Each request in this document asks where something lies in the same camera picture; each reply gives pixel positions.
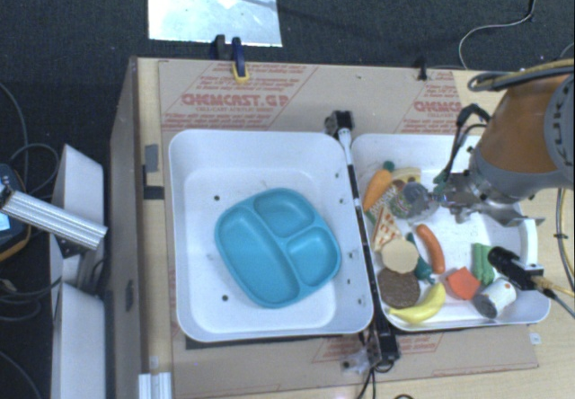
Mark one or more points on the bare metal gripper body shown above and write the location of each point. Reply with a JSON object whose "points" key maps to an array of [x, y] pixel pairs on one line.
{"points": [[469, 195]]}

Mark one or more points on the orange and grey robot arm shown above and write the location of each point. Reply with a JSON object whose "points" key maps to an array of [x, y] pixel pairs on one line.
{"points": [[516, 136]]}

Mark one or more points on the silver can with colourful label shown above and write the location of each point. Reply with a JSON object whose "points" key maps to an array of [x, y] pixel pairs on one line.
{"points": [[415, 200]]}

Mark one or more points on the orange sausage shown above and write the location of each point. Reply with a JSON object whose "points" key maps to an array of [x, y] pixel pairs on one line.
{"points": [[433, 246]]}

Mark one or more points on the yellow wedge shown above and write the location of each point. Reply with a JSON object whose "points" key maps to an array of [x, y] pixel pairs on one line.
{"points": [[408, 174]]}

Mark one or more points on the light green toy beans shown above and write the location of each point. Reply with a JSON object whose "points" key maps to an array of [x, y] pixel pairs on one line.
{"points": [[483, 262]]}

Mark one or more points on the dark green toy vegetable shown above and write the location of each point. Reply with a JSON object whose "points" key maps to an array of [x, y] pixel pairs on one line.
{"points": [[422, 269]]}

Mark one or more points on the orange block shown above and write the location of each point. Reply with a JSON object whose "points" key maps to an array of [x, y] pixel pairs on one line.
{"points": [[462, 284]]}

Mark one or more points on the red and white pizza slice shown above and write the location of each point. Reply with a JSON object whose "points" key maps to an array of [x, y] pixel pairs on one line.
{"points": [[385, 231]]}

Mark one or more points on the tan round biscuit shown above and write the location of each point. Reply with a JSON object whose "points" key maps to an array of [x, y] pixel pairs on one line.
{"points": [[399, 255]]}

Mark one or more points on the orange carrot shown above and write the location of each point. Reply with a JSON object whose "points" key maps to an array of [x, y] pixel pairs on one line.
{"points": [[376, 188]]}

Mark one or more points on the white can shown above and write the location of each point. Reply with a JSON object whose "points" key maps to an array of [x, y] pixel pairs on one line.
{"points": [[498, 296]]}

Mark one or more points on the thin black and white rod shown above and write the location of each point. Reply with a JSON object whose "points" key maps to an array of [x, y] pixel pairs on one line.
{"points": [[359, 213]]}

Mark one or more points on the brown round biscuit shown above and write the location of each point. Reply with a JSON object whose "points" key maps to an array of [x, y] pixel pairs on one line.
{"points": [[399, 288]]}

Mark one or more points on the white plastic tray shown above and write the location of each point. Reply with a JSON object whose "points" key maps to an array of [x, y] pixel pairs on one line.
{"points": [[458, 312], [202, 163]]}

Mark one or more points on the yellow banana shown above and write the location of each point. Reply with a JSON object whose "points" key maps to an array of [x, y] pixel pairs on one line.
{"points": [[427, 306]]}

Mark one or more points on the blue divided plate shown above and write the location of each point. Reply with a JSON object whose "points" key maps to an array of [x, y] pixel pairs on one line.
{"points": [[269, 253]]}

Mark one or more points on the brown cardboard board red print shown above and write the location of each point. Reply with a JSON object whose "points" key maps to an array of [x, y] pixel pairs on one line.
{"points": [[269, 96]]}

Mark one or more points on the black cylinder on white bracket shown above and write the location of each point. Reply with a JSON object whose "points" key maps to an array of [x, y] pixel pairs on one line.
{"points": [[510, 264]]}

